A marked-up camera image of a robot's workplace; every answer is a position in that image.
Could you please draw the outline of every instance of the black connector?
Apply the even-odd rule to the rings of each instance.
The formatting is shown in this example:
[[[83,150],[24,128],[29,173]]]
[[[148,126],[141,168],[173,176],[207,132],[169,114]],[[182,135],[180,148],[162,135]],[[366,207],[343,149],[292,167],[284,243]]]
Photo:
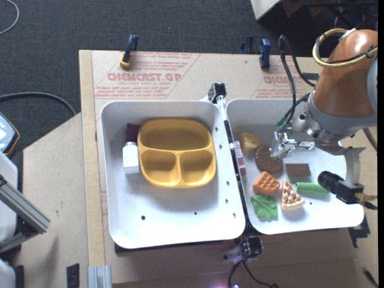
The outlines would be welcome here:
[[[317,182],[346,204],[360,203],[356,193],[363,192],[364,186],[361,184],[349,185],[340,176],[327,171],[319,174]]]
[[[78,263],[67,267],[67,287],[80,287],[80,265]]]
[[[226,86],[223,83],[213,83],[208,91],[208,100],[211,103],[217,103],[218,96],[226,96]]]

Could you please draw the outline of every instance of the cable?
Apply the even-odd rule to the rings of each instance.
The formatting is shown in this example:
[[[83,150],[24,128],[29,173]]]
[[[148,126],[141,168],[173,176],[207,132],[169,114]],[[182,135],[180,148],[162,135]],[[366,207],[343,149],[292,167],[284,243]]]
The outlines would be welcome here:
[[[372,204],[371,202],[365,202],[364,204],[362,204],[364,207],[366,207],[367,209],[370,209],[370,210],[377,210],[377,206],[375,206],[374,204]]]
[[[73,114],[73,116],[76,115],[75,109],[63,98],[53,95],[53,94],[48,94],[44,92],[20,92],[20,93],[13,93],[13,94],[5,94],[5,95],[0,95],[0,102],[9,100],[9,99],[14,99],[14,98],[22,98],[22,97],[45,97],[45,98],[52,98],[54,100],[60,101],[63,103],[67,108],[69,108]]]
[[[240,264],[243,264],[244,265],[244,268],[245,270],[247,270],[249,276],[255,281],[257,282],[258,284],[260,285],[264,285],[264,286],[268,286],[269,288],[278,288],[278,285],[277,284],[268,284],[268,283],[264,283],[263,281],[260,281],[258,280],[253,274],[252,272],[249,270],[248,266],[247,266],[247,259],[243,259],[241,261],[239,261],[238,263],[236,263],[232,269],[230,270],[230,273],[229,273],[229,277],[228,277],[228,288],[232,288],[232,283],[231,283],[231,280],[232,280],[232,276],[233,274],[235,273],[236,269],[238,268],[238,266]]]
[[[264,285],[264,286],[268,286],[269,288],[278,288],[278,285],[277,284],[268,284],[268,283],[264,283],[263,281],[259,281],[252,273],[251,271],[249,270],[248,266],[247,266],[247,262],[245,260],[242,261],[242,264],[244,265],[245,267],[245,270],[247,270],[248,274],[250,275],[250,277],[255,281],[257,282],[258,284],[260,285]]]
[[[297,107],[300,103],[302,103],[303,101],[306,101],[308,99],[308,97],[311,95],[311,93],[307,93],[305,94],[304,96],[302,96],[296,103],[295,103],[295,107]],[[292,107],[283,115],[283,117],[285,119],[287,119],[288,115],[291,113],[292,111]]]
[[[288,64],[286,62],[286,56],[283,52],[281,52],[281,61],[283,62],[284,69],[287,73],[289,83],[291,85],[291,92],[292,92],[292,107],[290,110],[290,115],[289,117],[285,120],[285,124],[289,124],[289,122],[292,120],[293,115],[295,114],[295,109],[296,109],[296,88],[295,88],[295,81],[293,80],[292,74],[290,73]]]
[[[325,62],[325,61],[323,61],[321,59],[320,53],[319,53],[319,49],[320,49],[321,43],[323,41],[325,41],[325,39],[327,37],[330,37],[331,35],[334,35],[334,34],[337,34],[337,35],[341,34],[341,35],[343,35],[346,32],[348,32],[348,30],[346,30],[346,29],[334,28],[334,29],[330,29],[330,30],[326,31],[325,33],[323,33],[322,35],[320,35],[316,39],[316,43],[313,46],[312,55],[313,55],[314,60],[320,66],[328,67],[328,68],[348,67],[348,66],[352,66],[352,65],[355,65],[357,63],[360,63],[360,62],[362,62],[362,61],[364,61],[366,59],[371,59],[371,58],[373,58],[377,54],[378,46],[372,46],[366,52],[360,53],[359,55],[353,56],[352,58],[348,58],[348,59],[344,59],[344,60],[339,60],[339,61],[332,61],[332,62]]]
[[[373,284],[373,286],[379,288],[379,284],[374,280],[371,272],[368,271],[366,269],[366,267],[363,268],[363,272],[364,272],[366,278]]]
[[[17,12],[17,15],[16,15],[16,19],[14,20],[14,22],[12,23],[12,25],[10,25],[7,29],[5,29],[5,30],[3,30],[3,31],[0,31],[0,35],[1,35],[1,34],[4,34],[4,33],[6,33],[6,32],[8,32],[10,29],[12,29],[12,28],[16,25],[16,23],[19,21],[19,17],[20,17],[20,11],[19,11],[19,8],[17,7],[16,3],[14,3],[14,2],[11,1],[11,0],[4,0],[4,1],[9,2],[10,4],[12,4],[12,5],[15,7],[16,12]]]
[[[371,130],[369,128],[363,128],[363,131],[364,131],[365,136],[367,137],[368,141],[371,143],[372,147],[377,152],[377,142],[374,139]]]
[[[303,73],[301,72],[300,67],[299,67],[299,64],[298,64],[298,61],[297,61],[297,59],[296,59],[296,56],[293,54],[292,49],[291,49],[291,47],[290,47],[290,45],[289,45],[288,39],[287,39],[284,35],[281,35],[281,36],[279,37],[279,39],[278,39],[278,51],[281,51],[281,48],[282,48],[282,44],[281,44],[281,42],[282,42],[282,41],[283,41],[283,42],[285,43],[285,45],[287,46],[288,51],[289,51],[289,54],[292,56],[293,63],[294,63],[294,65],[295,65],[295,68],[296,68],[296,70],[297,70],[297,72],[298,72],[300,78],[301,78],[306,84],[308,84],[308,85],[310,85],[310,86],[312,86],[312,87],[315,87],[315,84],[313,84],[312,82],[310,82],[310,81],[303,75]]]
[[[240,265],[241,261],[239,261],[238,263],[236,263],[232,269],[230,270],[229,272],[229,276],[228,276],[228,288],[232,288],[232,284],[231,284],[231,279],[232,279],[232,276],[233,276],[233,273],[235,273],[236,269],[238,268],[238,266]]]
[[[334,27],[337,26],[337,23],[338,23],[338,20],[339,20],[339,16],[340,16],[340,19],[350,29],[352,29],[352,28],[364,29],[363,26],[368,22],[368,20],[371,19],[371,18],[375,18],[376,13],[378,13],[378,7],[374,11],[371,11],[371,7],[377,6],[378,5],[378,0],[372,0],[372,1],[377,2],[376,4],[369,4],[369,1],[367,1],[367,3],[365,3],[364,0],[363,0],[363,2],[358,2],[358,1],[359,0],[346,0],[343,3],[341,3],[340,0],[337,0],[337,3],[334,5],[334,7],[335,8],[338,7],[338,14],[336,14],[337,16],[335,18]],[[356,15],[357,16],[361,16],[362,20],[359,23],[357,23],[357,24],[354,24],[354,23],[350,22],[346,18],[346,15],[345,15],[345,14],[348,14],[348,13],[350,13],[354,17]]]

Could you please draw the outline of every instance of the gray carpet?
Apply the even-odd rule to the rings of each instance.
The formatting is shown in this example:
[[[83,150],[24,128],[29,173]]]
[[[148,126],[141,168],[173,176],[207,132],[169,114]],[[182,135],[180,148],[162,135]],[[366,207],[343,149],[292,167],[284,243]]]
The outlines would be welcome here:
[[[257,21],[250,0],[12,1],[20,19],[0,35],[0,95],[46,92],[66,99],[77,112],[80,49],[124,50],[129,35],[137,34],[142,51],[240,53],[241,43],[252,36],[268,38],[277,54],[277,40],[284,34],[296,55],[311,56],[316,37],[335,22],[327,9],[311,17],[302,8],[287,19],[280,5]],[[359,23],[361,11],[344,15]],[[0,31],[15,15],[10,4],[0,1]],[[369,18],[366,27],[375,20]],[[0,112],[19,130],[19,149],[71,117],[61,103],[40,97],[2,101]]]

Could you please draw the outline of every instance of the small white container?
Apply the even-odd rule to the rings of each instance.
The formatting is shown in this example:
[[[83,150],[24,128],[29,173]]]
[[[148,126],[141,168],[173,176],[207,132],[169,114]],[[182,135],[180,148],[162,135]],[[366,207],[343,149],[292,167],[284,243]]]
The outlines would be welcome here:
[[[135,142],[127,142],[122,149],[122,161],[125,174],[140,172],[139,150]]]

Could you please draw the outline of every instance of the chocolate cookie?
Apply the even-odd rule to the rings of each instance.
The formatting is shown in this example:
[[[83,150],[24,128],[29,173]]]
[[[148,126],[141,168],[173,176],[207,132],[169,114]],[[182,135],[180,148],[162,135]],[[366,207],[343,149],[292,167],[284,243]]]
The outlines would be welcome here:
[[[310,167],[307,163],[287,163],[286,171],[289,177],[308,177],[311,176]]]
[[[283,169],[283,161],[280,158],[272,158],[268,146],[260,146],[254,155],[256,165],[260,171],[277,173]]]

